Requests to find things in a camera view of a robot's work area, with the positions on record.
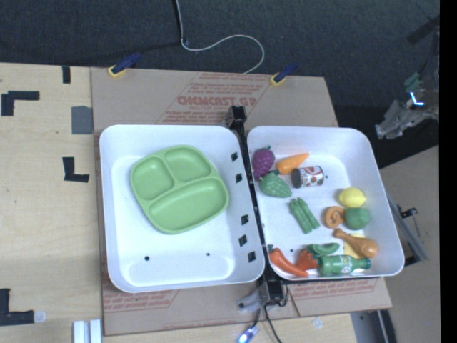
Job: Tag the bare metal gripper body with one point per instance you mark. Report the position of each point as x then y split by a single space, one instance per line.
423 114

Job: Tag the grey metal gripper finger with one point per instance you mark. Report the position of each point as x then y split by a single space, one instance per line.
391 130
398 108

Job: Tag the white plastic tray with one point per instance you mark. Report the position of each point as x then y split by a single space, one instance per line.
178 259
342 152

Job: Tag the yellow toy lemon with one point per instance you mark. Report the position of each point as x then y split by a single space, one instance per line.
351 197

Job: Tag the small white red can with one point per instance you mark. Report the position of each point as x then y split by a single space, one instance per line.
310 176

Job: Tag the green toy lime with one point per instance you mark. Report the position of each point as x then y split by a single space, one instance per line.
357 218

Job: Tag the orange toy pretzel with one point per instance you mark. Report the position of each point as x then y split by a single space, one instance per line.
332 217

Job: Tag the orange toy carrot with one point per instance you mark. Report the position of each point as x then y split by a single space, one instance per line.
289 163

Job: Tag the brown toy chicken drumstick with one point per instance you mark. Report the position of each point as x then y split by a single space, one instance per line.
362 246

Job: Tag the green toy asparagus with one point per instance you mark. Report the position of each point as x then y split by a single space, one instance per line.
303 214

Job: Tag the yellow toy cheese wedge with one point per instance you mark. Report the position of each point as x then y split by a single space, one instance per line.
350 251

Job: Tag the green toy grapes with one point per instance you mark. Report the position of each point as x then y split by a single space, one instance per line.
275 186

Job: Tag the purple toy grapes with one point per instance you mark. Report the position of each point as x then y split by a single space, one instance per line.
262 161

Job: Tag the green toy pea pod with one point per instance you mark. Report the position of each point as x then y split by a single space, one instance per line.
325 248

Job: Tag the green plastic bottle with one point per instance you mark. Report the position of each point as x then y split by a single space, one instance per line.
335 264

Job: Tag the thin black rod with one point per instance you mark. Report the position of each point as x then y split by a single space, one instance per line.
251 177

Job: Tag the red orange toy pepper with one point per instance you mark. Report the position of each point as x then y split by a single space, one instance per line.
306 261

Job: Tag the orange toy chili pepper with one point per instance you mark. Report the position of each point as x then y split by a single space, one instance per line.
282 261

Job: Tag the green divided plate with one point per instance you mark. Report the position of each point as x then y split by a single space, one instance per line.
185 206

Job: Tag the brown cardboard board red print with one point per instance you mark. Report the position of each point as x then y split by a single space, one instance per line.
143 95

